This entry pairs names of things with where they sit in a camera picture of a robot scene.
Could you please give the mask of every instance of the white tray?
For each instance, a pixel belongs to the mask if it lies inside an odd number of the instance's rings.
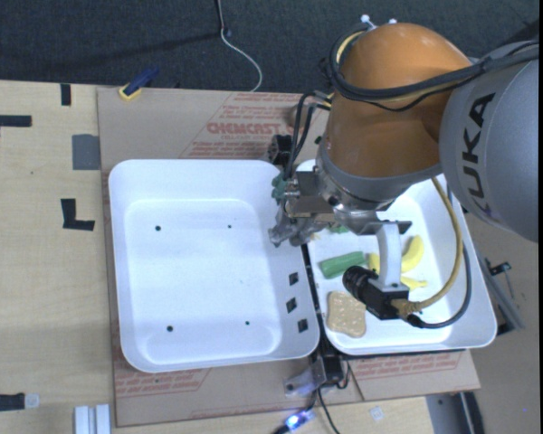
[[[284,360],[316,348],[300,249],[268,239],[278,173],[245,160],[130,160],[113,168],[120,342],[135,368]]]
[[[303,163],[299,169],[308,170],[313,161]],[[445,185],[444,177],[438,177]],[[335,233],[324,230],[309,243],[310,260],[319,296],[319,306],[324,318],[324,327],[329,341],[341,352],[350,355],[400,354],[434,352],[483,347],[494,339],[497,322],[482,277],[481,268],[472,246],[471,235],[456,199],[454,210],[462,229],[463,242],[471,260],[472,296],[467,312],[453,325],[439,329],[415,328],[401,320],[379,320],[366,312],[367,331],[362,337],[351,337],[328,329],[328,294],[331,291],[346,291],[342,277],[325,279],[319,263],[352,251],[361,250],[378,253],[376,236],[357,236],[351,232]],[[436,192],[431,180],[414,184],[396,199],[385,212],[379,213],[381,220],[412,222],[411,228],[401,236],[405,246],[416,234],[424,240],[424,257],[418,266],[404,275],[426,280],[425,288],[412,291],[409,298],[420,301],[429,298],[441,289],[453,269],[455,236],[449,214]],[[442,322],[453,316],[461,307],[465,295],[466,273],[464,261],[459,276],[450,292],[436,304],[426,308],[420,317],[429,323]]]

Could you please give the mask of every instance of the wooden table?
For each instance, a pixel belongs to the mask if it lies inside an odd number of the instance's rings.
[[[113,407],[109,298],[100,171],[73,170],[71,138],[98,135],[96,87],[0,81],[0,115],[31,127],[0,129],[0,394],[37,393],[36,409],[0,412],[0,433],[72,432],[79,405]],[[62,228],[61,199],[93,231]],[[379,407],[385,417],[375,420]],[[432,434],[424,397],[330,407],[343,434]],[[321,409],[298,432],[332,432]],[[291,412],[113,428],[125,434],[267,433]]]

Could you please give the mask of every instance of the black dark fabric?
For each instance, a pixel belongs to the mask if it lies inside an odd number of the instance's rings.
[[[323,88],[318,69],[362,14],[425,25],[471,57],[538,33],[539,0],[222,0],[230,42],[261,91]],[[257,71],[219,38],[214,0],[0,0],[0,79],[250,90]]]

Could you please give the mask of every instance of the white cable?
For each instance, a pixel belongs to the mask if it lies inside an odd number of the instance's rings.
[[[256,86],[253,87],[253,89],[250,90],[250,91],[256,91],[262,85],[262,81],[263,81],[262,68],[260,68],[260,65],[257,62],[255,62],[255,60],[249,54],[247,54],[246,52],[240,50],[239,48],[237,48],[235,45],[230,43],[225,38],[225,33],[224,33],[224,31],[225,31],[225,23],[224,23],[223,11],[221,9],[221,0],[217,0],[217,9],[219,10],[219,23],[220,23],[220,26],[221,26],[221,29],[219,31],[219,35],[221,36],[221,40],[224,41],[225,45],[227,45],[229,48],[231,48],[235,52],[238,52],[239,54],[244,56],[251,64],[253,64],[253,66],[255,67],[255,69],[258,72],[259,80],[258,80]]]

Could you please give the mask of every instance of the cardboard sheet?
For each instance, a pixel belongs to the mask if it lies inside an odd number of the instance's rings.
[[[283,381],[307,359],[206,370],[142,373],[131,367],[119,342],[108,178],[127,159],[264,159],[275,134],[290,134],[300,94],[144,89],[130,102],[117,88],[97,88],[100,166],[110,292],[115,413],[118,426],[299,409]],[[314,139],[328,113],[317,111],[300,160],[315,156]],[[351,363],[354,383],[326,395],[328,404],[375,401],[480,387],[468,351],[395,355]]]

